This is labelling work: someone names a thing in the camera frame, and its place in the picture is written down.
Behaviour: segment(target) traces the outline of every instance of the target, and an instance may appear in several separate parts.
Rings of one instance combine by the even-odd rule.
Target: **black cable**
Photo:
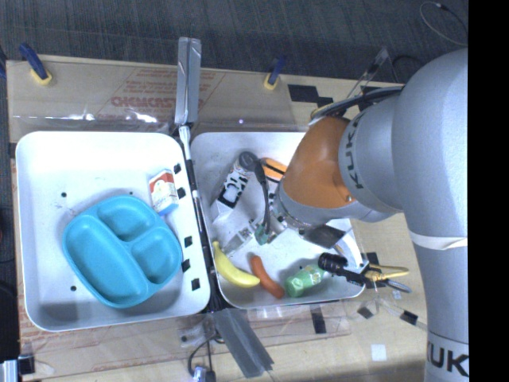
[[[342,117],[346,113],[347,109],[352,106],[359,105],[361,103],[375,102],[377,99],[386,98],[396,93],[400,93],[403,88],[403,86],[379,88],[362,95],[354,96],[353,98],[319,107],[311,113],[311,121],[325,116]]]
[[[416,57],[412,57],[411,55],[405,55],[405,54],[397,55],[396,57],[394,57],[393,60],[390,60],[390,70],[392,72],[392,77],[394,78],[394,82],[396,82],[397,84],[400,84],[401,81],[399,80],[398,74],[396,73],[395,65],[399,60],[402,60],[402,59],[414,60],[415,62],[417,62],[419,64],[419,68],[424,66],[424,63]]]
[[[265,228],[265,233],[270,232],[270,204],[269,204],[269,187],[267,184],[267,177],[263,169],[262,161],[250,151],[243,151],[239,155],[239,164],[248,171],[254,171],[256,179],[262,186],[263,198],[265,200],[265,210],[263,213],[262,225]]]
[[[270,208],[269,208],[269,187],[267,181],[262,184],[263,199],[265,200],[265,215],[263,217],[263,225],[265,225],[265,233],[270,232]]]
[[[424,13],[422,12],[422,7],[424,7],[425,5],[427,4],[430,4],[432,6],[435,6],[437,7],[438,9],[440,10],[444,10],[445,12],[447,13],[451,13],[455,19],[457,19],[459,21],[459,23],[461,24],[461,26],[463,27],[463,30],[465,31],[465,34],[466,34],[466,37],[467,37],[467,41],[468,41],[468,31],[467,31],[467,27],[466,25],[462,22],[462,20],[456,15],[456,13],[454,13],[450,8],[444,6],[443,4],[441,3],[438,3],[438,2],[423,2],[421,4],[421,7],[419,7],[419,13],[421,15],[421,19],[424,21],[424,24],[426,24],[429,29],[431,29],[434,33],[436,33],[438,36],[446,39],[447,41],[449,42],[452,42],[453,44],[456,44],[456,45],[461,45],[461,46],[464,46],[464,47],[468,47],[468,44],[465,44],[463,42],[460,42],[460,41],[456,41],[456,40],[453,40],[452,38],[449,38],[447,37],[445,34],[441,33],[440,31],[438,31],[436,28],[434,28],[429,22],[428,20],[426,19],[426,17],[424,16]]]
[[[384,283],[384,284],[388,285],[389,287],[392,287],[393,289],[402,291],[403,293],[411,293],[412,292],[412,289],[410,289],[406,284],[403,284],[400,282],[395,282],[392,279],[386,279],[379,283]]]
[[[189,358],[188,358],[189,375],[194,376],[194,368],[192,367],[192,359],[194,358],[196,353],[200,350],[200,348],[203,347],[205,344],[207,344],[207,346],[208,346],[208,360],[209,360],[209,364],[210,364],[210,370],[212,372],[212,355],[210,353],[210,341],[214,340],[218,337],[220,337],[219,334],[217,334],[217,333],[214,334],[212,337],[207,338],[204,342],[202,342],[200,345],[198,345],[198,347],[194,351],[192,351],[191,355],[189,355]]]

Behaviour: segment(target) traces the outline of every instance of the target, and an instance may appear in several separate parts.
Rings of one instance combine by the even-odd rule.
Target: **toy sausage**
[[[253,275],[260,279],[262,287],[271,293],[275,298],[283,298],[285,289],[269,277],[263,266],[262,258],[254,255],[249,261]]]

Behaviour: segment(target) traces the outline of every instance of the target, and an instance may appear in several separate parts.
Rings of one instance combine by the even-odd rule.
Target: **kuka logo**
[[[353,147],[353,138],[354,138],[354,136],[356,135],[356,132],[357,132],[357,125],[359,124],[359,121],[360,121],[360,119],[363,116],[364,116],[364,113],[359,114],[357,119],[352,124],[353,129],[348,132],[348,143],[346,145],[347,149],[351,149]],[[348,150],[344,155],[347,156],[347,158],[350,159],[350,164],[347,166],[347,168],[348,168],[348,171],[351,171],[351,173],[349,175],[350,175],[350,178],[352,179],[352,181],[355,182],[356,188],[357,189],[364,188],[364,186],[360,183],[360,178],[357,175],[357,172],[355,171],[355,167],[356,166],[354,164],[352,150]]]
[[[468,372],[463,367],[463,362],[468,361],[469,355],[462,353],[455,357],[454,352],[447,349],[447,355],[445,349],[442,347],[436,347],[435,344],[428,341],[428,362],[439,369],[445,369],[447,372],[459,372],[460,375],[469,377]]]

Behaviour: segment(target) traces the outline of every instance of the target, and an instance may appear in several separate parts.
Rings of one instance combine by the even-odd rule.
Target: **gray carpet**
[[[425,24],[426,1],[450,9],[422,7],[455,42]],[[356,80],[386,46],[393,67],[375,79],[401,83],[461,48],[464,28],[468,0],[0,0],[0,45],[12,59],[21,59],[26,41],[44,54],[175,64],[177,39],[195,37],[207,68],[265,72],[284,54],[284,73]],[[6,112],[0,80],[0,361],[17,350]]]

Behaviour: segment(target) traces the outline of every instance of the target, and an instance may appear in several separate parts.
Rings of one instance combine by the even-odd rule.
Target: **white sink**
[[[219,194],[220,186],[239,154],[249,150],[259,158],[269,157],[288,165],[303,136],[304,133],[301,132],[244,131],[208,132],[196,136],[192,141],[191,152],[209,238],[226,245],[238,231],[247,226],[250,219],[259,222],[263,217],[262,187],[253,177],[246,184],[232,213],[226,218],[212,219],[210,205]],[[334,220],[329,224],[344,231],[352,227],[348,219]],[[350,242],[356,246],[353,233],[350,237]],[[228,257],[234,265],[249,272],[251,271],[249,256],[259,255],[267,274],[279,284],[284,284],[285,279],[299,271],[301,267],[316,263],[324,251],[329,250],[303,240],[295,231],[286,230],[270,244],[261,246],[255,239],[251,239],[238,251],[229,253]],[[349,283],[343,276],[334,276],[299,298],[291,298],[288,295],[275,298],[259,285],[248,289],[240,288],[220,275],[218,282],[221,294],[230,304],[247,310],[331,302],[354,298],[364,290],[364,286]]]
[[[102,304],[65,259],[64,228],[114,195],[131,194],[150,204],[149,179],[176,165],[181,171],[174,174],[175,184],[186,195],[164,219],[189,268],[137,306]],[[38,131],[19,141],[16,166],[25,304],[35,325],[65,331],[179,317],[206,307],[210,286],[185,160],[175,140],[158,133]]]

